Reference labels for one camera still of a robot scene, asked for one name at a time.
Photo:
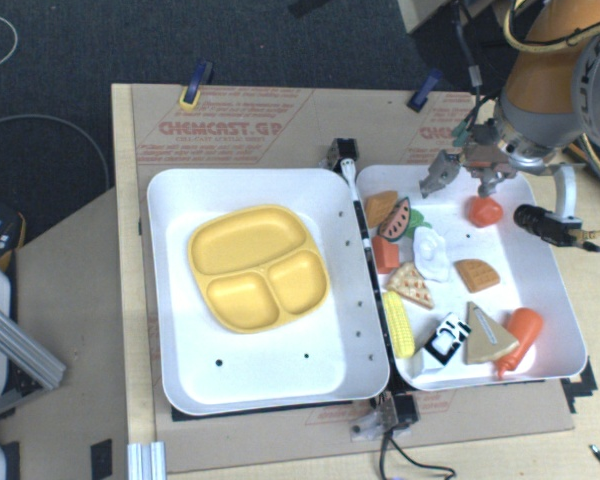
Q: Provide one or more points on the toy lattice pie slice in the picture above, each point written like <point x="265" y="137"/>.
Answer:
<point x="410" y="285"/>

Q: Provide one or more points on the beige toy wedge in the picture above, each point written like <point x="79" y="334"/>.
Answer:
<point x="485" y="340"/>

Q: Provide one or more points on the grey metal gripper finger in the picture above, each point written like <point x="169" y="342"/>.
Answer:
<point x="489" y="185"/>
<point x="442" y="170"/>

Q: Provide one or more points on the toy watermelon slice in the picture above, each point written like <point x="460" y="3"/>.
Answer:
<point x="396" y="223"/>

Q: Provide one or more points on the orange-red rounded toy chunk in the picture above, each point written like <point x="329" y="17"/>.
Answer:
<point x="485" y="212"/>

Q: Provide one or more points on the white toy fried egg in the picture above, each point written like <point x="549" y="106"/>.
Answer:
<point x="430" y="255"/>

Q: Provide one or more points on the orange toy waffle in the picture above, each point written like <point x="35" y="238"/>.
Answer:
<point x="477" y="274"/>
<point x="378" y="205"/>

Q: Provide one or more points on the yellow toy corn cob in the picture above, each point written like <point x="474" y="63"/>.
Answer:
<point x="399" y="324"/>

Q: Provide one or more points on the orange-red toy block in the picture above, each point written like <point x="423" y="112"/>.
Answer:
<point x="385" y="255"/>

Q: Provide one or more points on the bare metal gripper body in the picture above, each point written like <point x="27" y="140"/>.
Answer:
<point x="487" y="155"/>

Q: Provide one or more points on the brown cardboard board red print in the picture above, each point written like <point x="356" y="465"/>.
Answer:
<point x="290" y="118"/>

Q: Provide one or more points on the yellow divided plate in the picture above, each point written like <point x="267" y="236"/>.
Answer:
<point x="250" y="248"/>

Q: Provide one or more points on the black cylinder on white bracket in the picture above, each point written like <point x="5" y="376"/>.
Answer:
<point x="540" y="220"/>

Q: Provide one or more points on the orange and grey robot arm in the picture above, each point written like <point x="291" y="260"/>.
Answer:
<point x="545" y="58"/>

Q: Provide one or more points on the white plastic tray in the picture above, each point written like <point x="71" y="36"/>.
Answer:
<point x="260" y="368"/>
<point x="525" y="278"/>

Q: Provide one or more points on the black and white toy carton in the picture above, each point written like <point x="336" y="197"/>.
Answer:
<point x="447" y="340"/>

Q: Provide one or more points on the thin black and white rod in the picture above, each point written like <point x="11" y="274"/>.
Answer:
<point x="367" y="248"/>

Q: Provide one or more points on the green toy lettuce leaf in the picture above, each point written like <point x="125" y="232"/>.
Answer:
<point x="419" y="219"/>

